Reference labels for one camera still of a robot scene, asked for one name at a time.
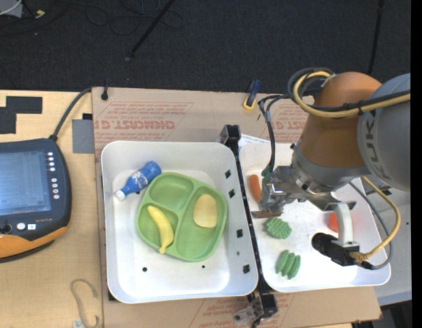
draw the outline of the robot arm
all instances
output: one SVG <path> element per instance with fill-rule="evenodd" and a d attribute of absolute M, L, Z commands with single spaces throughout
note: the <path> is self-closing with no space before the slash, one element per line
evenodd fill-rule
<path fill-rule="evenodd" d="M 313 106 L 298 94 L 310 76 L 323 80 Z M 371 174 L 410 190 L 410 74 L 381 84 L 363 73 L 314 70 L 301 75 L 292 92 L 290 98 L 310 114 L 292 146 L 291 165 L 274 168 L 271 159 L 264 169 L 259 215 L 279 215 L 295 200 L 333 210 L 339 238 L 316 234 L 312 244 L 343 266 L 354 264 L 350 254 L 358 251 L 358 244 L 352 241 L 352 223 L 347 220 L 355 202 L 336 200 L 332 192 Z"/>

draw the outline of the white tray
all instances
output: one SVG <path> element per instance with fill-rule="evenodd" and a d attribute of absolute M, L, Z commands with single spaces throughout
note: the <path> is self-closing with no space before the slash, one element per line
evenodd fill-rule
<path fill-rule="evenodd" d="M 135 217 L 145 190 L 123 202 L 113 197 L 127 178 L 148 161 L 162 172 L 177 172 L 222 192 L 228 216 L 210 258 L 186 262 L 162 255 L 137 233 Z M 244 296 L 258 283 L 258 271 L 243 206 L 235 157 L 220 143 L 115 141 L 101 154 L 105 203 L 107 283 L 123 303 Z"/>
<path fill-rule="evenodd" d="M 276 144 L 276 163 L 289 165 L 291 154 L 289 144 Z M 243 179 L 246 181 L 246 194 L 251 211 L 259 209 L 248 186 L 251 174 L 261 177 L 261 172 L 270 160 L 270 144 L 248 143 L 243 146 L 239 159 L 243 170 Z M 360 179 L 353 183 L 362 188 Z M 336 192 L 339 200 L 355 200 L 357 203 L 351 211 L 354 240 L 360 244 L 360 251 L 372 250 L 381 241 L 375 220 L 369 206 L 364 199 L 349 185 Z M 267 219 L 253 218 L 253 226 L 259 247 L 259 256 L 265 281 L 278 292 L 298 292 L 304 290 L 317 290 L 326 288 L 340 288 L 351 286 L 379 286 L 390 279 L 391 268 L 388 264 L 375 271 L 366 270 L 359 266 L 340 266 L 326 256 L 320 254 L 311 245 L 314 234 L 323 232 L 337 236 L 336 232 L 328 228 L 328 213 L 320 211 L 310 202 L 294 202 L 284 207 L 281 219 L 288 222 L 292 233 L 287 239 L 275 239 L 266 229 Z M 276 262 L 280 253 L 288 249 L 301 256 L 301 266 L 298 274 L 293 279 L 276 274 Z M 372 264 L 381 264 L 387 258 L 384 250 L 372 256 Z"/>

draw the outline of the blue screen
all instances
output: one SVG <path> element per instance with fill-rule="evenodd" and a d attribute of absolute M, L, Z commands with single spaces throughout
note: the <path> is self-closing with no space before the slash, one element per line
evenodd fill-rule
<path fill-rule="evenodd" d="M 0 215 L 50 209 L 44 152 L 0 153 Z"/>

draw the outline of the yellow banana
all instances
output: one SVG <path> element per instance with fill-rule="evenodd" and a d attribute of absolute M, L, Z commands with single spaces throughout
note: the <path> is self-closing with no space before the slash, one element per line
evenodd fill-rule
<path fill-rule="evenodd" d="M 174 231 L 170 221 L 162 210 L 156 208 L 155 206 L 147 206 L 147 211 L 151 219 L 156 223 L 157 229 L 159 231 L 159 239 L 161 241 L 159 253 L 163 254 L 165 253 L 166 247 L 174 240 Z"/>

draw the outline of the toy bottle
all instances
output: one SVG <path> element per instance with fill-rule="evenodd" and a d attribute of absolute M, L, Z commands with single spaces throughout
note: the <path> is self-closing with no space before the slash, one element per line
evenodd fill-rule
<path fill-rule="evenodd" d="M 141 191 L 147 185 L 161 173 L 161 168 L 154 161 L 149 161 L 145 166 L 129 177 L 126 185 L 115 192 L 115 197 L 121 202 L 126 199 L 126 196 L 130 193 L 136 193 Z"/>

